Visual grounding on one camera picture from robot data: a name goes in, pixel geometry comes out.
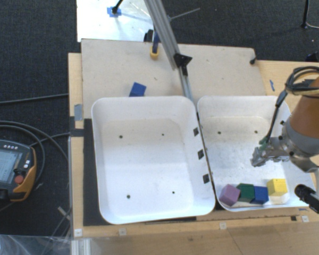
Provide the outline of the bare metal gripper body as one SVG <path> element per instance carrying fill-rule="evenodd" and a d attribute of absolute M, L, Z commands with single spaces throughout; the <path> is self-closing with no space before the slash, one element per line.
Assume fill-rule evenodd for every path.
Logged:
<path fill-rule="evenodd" d="M 267 147 L 264 149 L 268 152 L 273 162 L 287 162 L 297 166 L 305 173 L 314 173 L 319 169 L 311 158 L 319 155 L 319 139 L 315 138 L 298 138 L 293 140 L 287 136 L 271 138 Z"/>

